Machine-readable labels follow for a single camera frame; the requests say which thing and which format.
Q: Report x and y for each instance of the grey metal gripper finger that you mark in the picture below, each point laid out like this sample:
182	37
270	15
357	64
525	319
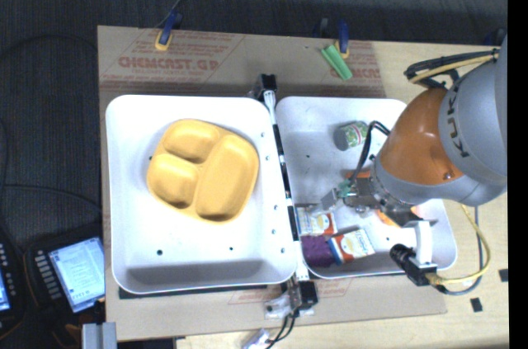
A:
331	200
361	210

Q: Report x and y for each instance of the green and white can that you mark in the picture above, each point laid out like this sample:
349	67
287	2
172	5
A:
351	135

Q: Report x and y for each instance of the green ridged block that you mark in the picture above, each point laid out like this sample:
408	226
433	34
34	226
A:
336	62

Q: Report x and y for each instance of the brown cardboard board red print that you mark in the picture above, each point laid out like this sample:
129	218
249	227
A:
185	58

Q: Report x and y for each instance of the yellow divided plate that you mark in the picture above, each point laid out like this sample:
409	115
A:
206	170

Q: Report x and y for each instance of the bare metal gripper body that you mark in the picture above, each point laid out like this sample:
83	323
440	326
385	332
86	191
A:
365	192

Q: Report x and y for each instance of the white and orange carton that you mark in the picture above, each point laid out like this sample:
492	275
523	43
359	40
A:
352	245
315	223

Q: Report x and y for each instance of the thin black and white rod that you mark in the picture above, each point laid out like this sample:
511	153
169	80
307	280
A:
277	133

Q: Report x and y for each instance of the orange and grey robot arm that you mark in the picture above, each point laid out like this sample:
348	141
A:
416	149

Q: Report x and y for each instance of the white plastic tray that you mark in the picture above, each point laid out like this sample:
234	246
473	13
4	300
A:
198	252
313	157

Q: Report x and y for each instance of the black cylinder on white bracket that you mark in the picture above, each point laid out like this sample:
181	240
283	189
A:
420	252

